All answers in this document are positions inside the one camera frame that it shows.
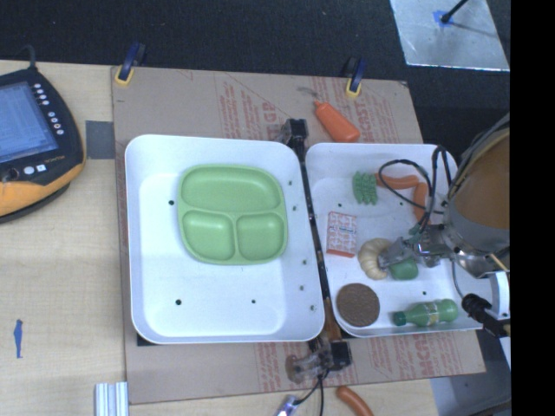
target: blue clamp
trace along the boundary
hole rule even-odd
[[[362,57],[358,61],[351,57],[345,64],[343,72],[349,77],[345,92],[349,97],[357,97],[361,93],[362,75],[365,68],[366,61]]]
[[[126,87],[133,77],[134,66],[141,65],[146,56],[147,47],[139,42],[133,42],[131,48],[125,56],[123,64],[120,65],[115,73],[115,82]]]

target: green plate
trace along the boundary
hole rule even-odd
[[[201,262],[266,263],[287,245],[287,216],[279,182],[265,170],[199,165],[179,182],[183,244]]]

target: red and white box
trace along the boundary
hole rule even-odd
[[[338,256],[356,254],[356,216],[331,211],[328,214],[326,252]]]

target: screen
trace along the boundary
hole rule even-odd
[[[58,144],[26,82],[0,88],[0,163],[56,149]]]

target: cardboard sheet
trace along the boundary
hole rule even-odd
[[[112,69],[114,77],[116,68]],[[361,131],[361,142],[421,143],[410,93],[399,81],[136,68],[127,87],[113,82],[114,137],[125,351],[131,404],[267,393],[312,387],[287,378],[285,359],[305,357],[304,342],[161,346],[138,338],[131,322],[124,152],[144,133],[274,140],[289,119],[306,119],[307,145],[332,141],[314,115],[328,101]],[[325,386],[483,373],[474,331],[349,339],[353,364]]]

